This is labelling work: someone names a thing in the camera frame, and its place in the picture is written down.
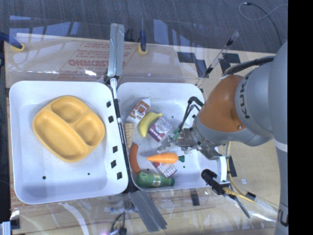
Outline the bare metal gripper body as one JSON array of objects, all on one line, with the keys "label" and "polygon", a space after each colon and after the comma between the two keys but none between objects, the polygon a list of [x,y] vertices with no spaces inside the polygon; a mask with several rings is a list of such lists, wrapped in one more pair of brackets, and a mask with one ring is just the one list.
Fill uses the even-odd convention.
[{"label": "bare metal gripper body", "polygon": [[189,154],[193,150],[201,153],[205,151],[204,139],[194,128],[183,128],[175,140],[175,145],[180,147],[184,154]]}]

